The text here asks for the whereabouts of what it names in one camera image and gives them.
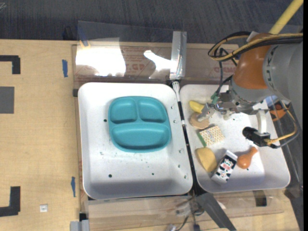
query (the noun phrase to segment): white sink basin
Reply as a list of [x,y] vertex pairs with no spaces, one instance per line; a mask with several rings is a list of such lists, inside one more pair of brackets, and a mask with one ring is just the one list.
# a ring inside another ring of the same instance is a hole
[[[108,108],[119,97],[158,99],[166,108],[171,141],[162,150],[124,152],[109,135]],[[163,84],[87,83],[78,91],[83,185],[93,199],[186,194],[193,178],[175,92]]]
[[[290,182],[290,173],[282,149],[271,149],[267,146],[257,147],[242,135],[243,128],[245,127],[258,128],[257,117],[255,115],[249,116],[243,113],[233,114],[226,121],[219,112],[215,112],[209,119],[211,124],[219,126],[225,137],[223,141],[209,146],[214,152],[217,161],[223,157],[226,150],[237,155],[247,152],[251,146],[255,146],[259,150],[259,153],[254,155],[249,170],[235,166],[228,183],[219,185],[210,178],[211,174],[207,173],[199,163],[195,150],[203,147],[203,145],[197,136],[199,130],[189,124],[189,117],[193,114],[193,111],[189,107],[189,101],[193,100],[199,103],[211,102],[210,97],[217,90],[217,87],[216,85],[186,85],[180,90],[187,135],[199,185],[210,193],[279,189],[286,187]],[[227,86],[223,86],[221,92],[225,92],[227,88]],[[266,102],[254,106],[254,109],[267,108]],[[276,138],[276,130],[269,112],[266,113],[266,121],[267,131],[271,134],[271,138]]]

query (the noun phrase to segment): gray carpet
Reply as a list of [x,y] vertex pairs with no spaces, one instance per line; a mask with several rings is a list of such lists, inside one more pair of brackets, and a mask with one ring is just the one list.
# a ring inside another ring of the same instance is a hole
[[[190,43],[213,43],[239,30],[268,31],[292,0],[0,0],[2,39],[62,39],[78,20],[169,28]],[[303,8],[291,19],[303,25]]]

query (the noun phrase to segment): black wire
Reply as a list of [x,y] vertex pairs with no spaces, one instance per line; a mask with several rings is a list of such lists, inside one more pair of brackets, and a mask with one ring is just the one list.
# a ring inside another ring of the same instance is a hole
[[189,217],[189,216],[187,216],[187,217],[184,219],[184,222],[183,222],[182,226],[180,226],[176,231],[180,231],[180,230],[184,227],[184,225],[186,224],[186,222],[187,222],[187,220],[188,220],[188,217]]
[[[232,55],[232,56],[230,56],[230,57],[228,57],[224,60],[221,60],[220,62],[225,62],[227,60],[233,59],[237,55],[243,54],[246,51],[249,51],[251,49],[258,48],[258,47],[261,47],[261,46],[268,46],[268,45],[275,45],[275,44],[301,43],[302,41],[303,41],[303,36],[287,37],[287,38],[279,38],[279,39],[269,39],[267,41],[263,41],[263,42],[255,44],[255,45],[252,45],[252,46],[250,46],[246,49],[243,49],[243,50],[239,51],[238,53],[236,53],[235,55]],[[210,51],[208,52],[208,55],[210,57],[217,58],[217,56],[215,54],[211,56],[209,53],[210,53]]]
[[[222,42],[223,40],[229,39],[231,37],[235,37],[235,36],[249,36],[251,34],[251,32],[246,32],[246,31],[240,31],[240,32],[236,32],[236,33],[232,33],[226,37],[224,37],[222,40],[220,40],[219,42]],[[215,44],[210,50],[209,52],[211,52],[213,50],[213,48],[216,46],[217,44]],[[216,56],[217,54],[217,50],[218,48],[214,51],[214,56]]]
[[194,213],[192,214],[193,223],[196,224],[196,217],[194,216]]
[[271,144],[270,147],[273,148],[273,149],[277,149],[277,148],[283,147],[286,144],[290,143],[292,140],[295,140],[298,135],[299,135],[299,132],[297,131],[296,134],[292,138],[288,139],[285,143],[283,143],[281,145]]
[[[222,51],[225,52],[227,55],[229,54],[224,48],[221,48],[221,49],[222,49]],[[235,61],[233,58],[231,58],[231,61],[234,63],[235,66],[237,66],[237,63],[236,63],[236,61]]]
[[200,214],[195,214],[197,217],[201,216],[204,213],[204,211],[202,211]]
[[[220,56],[222,55],[222,52],[229,54],[224,48],[220,48],[220,51],[219,51]],[[232,61],[233,61],[234,65],[237,66],[236,61],[234,59],[232,59]],[[220,82],[219,82],[219,86],[216,90],[216,95],[219,95],[222,85],[232,79],[232,75],[231,75],[228,78],[226,78],[224,81],[222,81],[222,79],[223,79],[223,69],[222,69],[222,63],[221,62],[219,62],[219,68],[220,68]]]

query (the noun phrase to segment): teal divided plate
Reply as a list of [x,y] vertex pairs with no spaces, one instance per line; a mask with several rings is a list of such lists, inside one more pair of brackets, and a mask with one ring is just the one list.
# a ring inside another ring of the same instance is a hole
[[155,98],[117,98],[109,106],[108,121],[113,144],[125,152],[158,151],[171,140],[167,111]]

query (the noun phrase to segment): wooden table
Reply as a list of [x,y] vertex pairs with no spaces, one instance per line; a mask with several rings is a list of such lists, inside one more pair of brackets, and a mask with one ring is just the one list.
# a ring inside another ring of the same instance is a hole
[[[9,205],[10,187],[21,188],[21,211],[16,216],[0,217],[0,230],[68,231],[70,221],[79,218],[72,95],[74,44],[74,41],[0,40],[0,55],[21,58],[19,75],[12,74],[12,63],[0,62],[0,86],[14,87],[14,113],[0,114],[0,206]],[[67,77],[63,60],[68,65]],[[76,184],[75,196],[72,178]],[[279,197],[284,212],[231,221],[238,230],[298,230],[290,201],[282,190]],[[45,204],[48,211],[40,212],[40,205]],[[200,224],[202,230],[218,228],[211,220]],[[187,224],[182,230],[192,230],[192,225]]]

